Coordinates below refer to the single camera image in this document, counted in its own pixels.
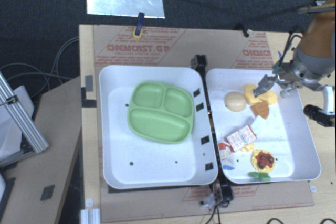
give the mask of wooden board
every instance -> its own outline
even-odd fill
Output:
[[[80,146],[80,111],[79,78],[42,96],[35,124],[50,147],[4,173],[16,181],[1,223],[58,223]],[[41,201],[53,185],[52,197]]]

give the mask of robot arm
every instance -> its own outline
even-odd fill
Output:
[[[320,12],[314,15],[302,41],[294,49],[293,59],[289,63],[283,63],[285,55],[282,55],[273,66],[274,76],[265,75],[254,90],[254,95],[257,97],[276,83],[282,88],[280,93],[282,97],[287,96],[291,90],[302,87],[313,91],[322,91],[323,109],[308,105],[305,107],[304,113],[323,126],[334,127],[333,90],[335,86],[321,85],[319,80],[335,71],[335,3],[336,0],[328,0],[320,6]],[[284,54],[289,49],[293,37],[294,35],[289,37]]]

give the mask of bread piece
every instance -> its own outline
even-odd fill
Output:
[[[245,86],[244,89],[244,97],[248,104],[256,104],[259,103],[260,98],[254,97],[253,89],[257,88],[254,84],[248,84]]]
[[[241,149],[241,151],[242,151],[242,152],[251,152],[251,151],[253,151],[253,149],[254,149],[254,143],[250,143],[250,144],[244,146],[244,147]]]
[[[246,100],[239,92],[228,93],[224,101],[227,108],[234,112],[242,111],[246,106]]]
[[[269,115],[269,108],[266,102],[260,102],[251,106],[254,116],[262,116],[264,119],[267,119]]]
[[[258,96],[260,100],[268,103],[269,105],[275,104],[278,102],[278,97],[275,92],[272,90],[268,90],[267,92],[261,94]]]

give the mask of toy pizza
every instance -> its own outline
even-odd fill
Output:
[[[251,163],[261,173],[270,173],[274,169],[275,159],[268,151],[252,151]]]

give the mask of metal clip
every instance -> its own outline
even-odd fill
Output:
[[[133,31],[133,38],[135,39],[140,39],[141,36],[142,36],[142,24],[143,24],[143,20],[145,18],[145,14],[142,13],[142,12],[139,12],[139,15],[138,15],[138,22],[136,23],[136,28],[134,29]]]
[[[19,98],[18,98],[16,95],[14,95],[14,96],[12,96],[12,97],[7,98],[7,99],[6,99],[6,102],[1,103],[0,106],[2,106],[2,105],[6,105],[6,104],[14,104],[14,103],[16,103],[18,100],[19,100]]]
[[[200,207],[207,207],[210,211],[215,210],[215,206],[223,201],[222,190],[219,180],[213,183],[213,191],[210,195],[204,197],[199,203]]]
[[[92,210],[83,209],[80,211],[81,224],[100,224],[100,209],[94,208]]]

